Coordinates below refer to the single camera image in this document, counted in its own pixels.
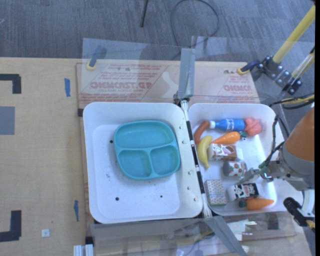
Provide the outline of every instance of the blue bottle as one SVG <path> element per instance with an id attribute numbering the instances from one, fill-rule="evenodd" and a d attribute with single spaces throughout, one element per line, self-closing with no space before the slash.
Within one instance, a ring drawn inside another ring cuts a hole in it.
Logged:
<path id="1" fill-rule="evenodd" d="M 210 129 L 218 128 L 222 131 L 241 132 L 245 129 L 245 121 L 242 119 L 222 119 L 220 121 L 210 121 Z"/>

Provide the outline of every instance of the toy banana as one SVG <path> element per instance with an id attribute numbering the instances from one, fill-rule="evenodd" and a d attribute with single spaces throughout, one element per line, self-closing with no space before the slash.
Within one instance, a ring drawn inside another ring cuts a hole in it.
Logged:
<path id="1" fill-rule="evenodd" d="M 207 135 L 204 136 L 197 147 L 197 155 L 199 160 L 204 164 L 205 168 L 208 169 L 209 168 L 209 164 L 208 164 L 208 156 L 207 156 L 207 148 L 208 145 L 211 143 L 212 141 L 212 136 L 211 135 Z"/>

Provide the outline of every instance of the toy carrot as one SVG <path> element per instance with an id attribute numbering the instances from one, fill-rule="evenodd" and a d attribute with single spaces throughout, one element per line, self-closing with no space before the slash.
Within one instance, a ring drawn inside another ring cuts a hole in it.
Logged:
<path id="1" fill-rule="evenodd" d="M 216 143 L 216 144 L 232 144 L 236 143 L 238 140 L 240 140 L 241 135 L 237 131 L 231 131 L 228 132 L 224 135 L 222 135 L 219 138 L 216 138 L 215 140 L 211 141 L 211 143 Z"/>
<path id="2" fill-rule="evenodd" d="M 205 120 L 196 129 L 196 131 L 193 134 L 193 140 L 194 140 L 195 144 L 199 144 L 199 142 L 201 140 L 200 139 L 201 134 L 205 131 L 205 129 L 207 129 L 209 127 L 209 125 L 210 125 L 210 122 Z"/>
<path id="3" fill-rule="evenodd" d="M 274 202 L 272 199 L 265 199 L 260 197 L 252 197 L 246 201 L 240 201 L 239 207 L 246 207 L 250 211 L 259 210 L 263 207 L 271 205 Z"/>

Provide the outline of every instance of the blue bowl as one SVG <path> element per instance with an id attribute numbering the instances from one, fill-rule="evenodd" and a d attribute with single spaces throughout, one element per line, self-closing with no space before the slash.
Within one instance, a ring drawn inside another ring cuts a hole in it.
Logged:
<path id="1" fill-rule="evenodd" d="M 180 167 L 176 136 L 169 125 L 157 120 L 127 122 L 113 136 L 122 172 L 135 180 L 169 176 Z"/>

